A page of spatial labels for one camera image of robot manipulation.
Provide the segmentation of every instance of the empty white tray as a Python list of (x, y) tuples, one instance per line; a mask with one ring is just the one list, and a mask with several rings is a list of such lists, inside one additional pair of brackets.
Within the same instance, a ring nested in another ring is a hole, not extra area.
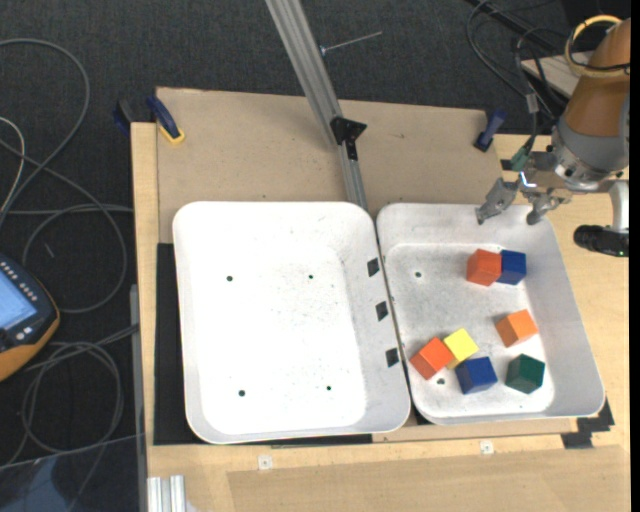
[[(604, 389), (551, 224), (526, 223), (528, 206), (512, 206), (479, 226), (473, 205), (393, 204), (377, 218), (398, 333), (407, 361), (432, 337), (465, 328), (489, 356), (499, 382), (463, 395), (455, 372), (425, 380), (409, 363), (413, 402), (439, 424), (589, 416)], [(476, 249), (527, 255), (518, 285), (489, 287), (466, 280)], [(527, 308), (539, 334), (506, 348), (495, 321)], [(546, 363), (543, 385), (527, 395), (504, 385), (509, 361), (525, 353)]]
[(411, 401), (364, 210), (197, 202), (173, 236), (196, 435), (226, 444), (402, 426)]

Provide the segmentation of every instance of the block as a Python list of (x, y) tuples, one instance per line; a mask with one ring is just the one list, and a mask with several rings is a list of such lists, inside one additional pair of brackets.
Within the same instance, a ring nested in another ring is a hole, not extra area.
[(451, 350), (440, 338), (431, 338), (411, 359), (411, 364), (425, 379), (430, 379), (453, 360)]
[(468, 359), (478, 351), (478, 345), (469, 336), (466, 329), (458, 329), (444, 339), (444, 344), (451, 350), (453, 360), (447, 364), (447, 368), (453, 369), (462, 361)]
[(542, 386), (545, 364), (533, 357), (520, 354), (509, 363), (505, 384), (510, 388), (530, 394)]
[(477, 249), (467, 260), (467, 281), (490, 286), (502, 274), (502, 256), (499, 253)]
[(502, 272), (497, 279), (498, 283), (516, 285), (527, 275), (527, 255), (523, 252), (500, 252), (502, 256)]
[(538, 334), (538, 326), (526, 309), (505, 316), (496, 323), (496, 329), (506, 347), (522, 343)]
[(488, 357), (463, 361), (456, 367), (456, 376), (465, 395), (484, 391), (498, 382), (498, 376)]

